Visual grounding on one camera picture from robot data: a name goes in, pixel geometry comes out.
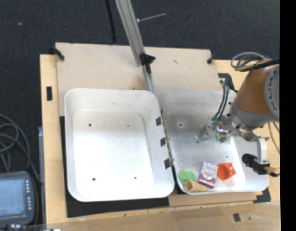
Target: wafer cone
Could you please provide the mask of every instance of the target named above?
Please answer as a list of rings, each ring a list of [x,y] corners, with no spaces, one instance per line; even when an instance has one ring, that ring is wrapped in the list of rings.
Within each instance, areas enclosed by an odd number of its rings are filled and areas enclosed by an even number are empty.
[[[185,190],[190,192],[190,193],[194,193],[194,192],[206,192],[209,190],[208,187],[202,185],[202,184],[199,184],[193,180],[187,180],[185,182]]]

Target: aluminum pole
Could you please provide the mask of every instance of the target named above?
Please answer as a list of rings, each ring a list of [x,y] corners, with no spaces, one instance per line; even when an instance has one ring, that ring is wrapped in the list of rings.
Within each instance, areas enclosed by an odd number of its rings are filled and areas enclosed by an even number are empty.
[[[142,66],[140,55],[145,54],[142,37],[138,28],[138,22],[135,17],[131,0],[115,0],[118,11],[123,23],[124,30],[129,40],[137,66]],[[145,67],[142,67],[147,89],[154,93],[151,73],[148,73]]]

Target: black carpet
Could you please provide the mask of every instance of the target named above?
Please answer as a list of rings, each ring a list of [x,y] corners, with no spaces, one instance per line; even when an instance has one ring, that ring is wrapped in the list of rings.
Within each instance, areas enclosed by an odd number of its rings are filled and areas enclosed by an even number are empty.
[[[145,46],[211,49],[215,59],[253,51],[280,53],[280,0],[132,0],[135,14],[165,17],[140,23]],[[127,38],[110,0],[117,43]],[[41,126],[39,55],[56,42],[111,43],[105,0],[0,0],[0,113],[27,135],[39,169]],[[20,150],[12,170],[25,169]],[[0,159],[0,173],[4,167]]]

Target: green object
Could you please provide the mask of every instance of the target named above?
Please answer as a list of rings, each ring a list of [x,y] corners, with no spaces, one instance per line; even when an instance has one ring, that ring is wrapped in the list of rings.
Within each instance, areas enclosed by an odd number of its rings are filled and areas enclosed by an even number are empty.
[[[220,134],[219,134],[219,133],[216,133],[216,134],[215,134],[215,137],[216,137],[216,139],[217,139],[218,141],[220,141]]]
[[[217,118],[217,114],[216,114],[216,115],[214,115],[214,116],[211,118],[211,121],[215,121],[215,120],[216,120],[216,118]]]
[[[178,173],[179,179],[182,181],[183,185],[187,180],[196,180],[196,175],[192,171],[181,170]]]

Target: snack package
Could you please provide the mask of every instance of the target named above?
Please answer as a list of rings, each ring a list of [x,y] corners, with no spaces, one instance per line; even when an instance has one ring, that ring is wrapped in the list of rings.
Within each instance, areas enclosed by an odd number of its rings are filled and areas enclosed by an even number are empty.
[[[217,170],[217,176],[221,180],[226,180],[235,174],[236,174],[236,172],[233,168],[232,163],[219,164],[218,170]]]
[[[217,165],[203,161],[198,183],[203,184],[208,188],[214,188],[217,168]]]

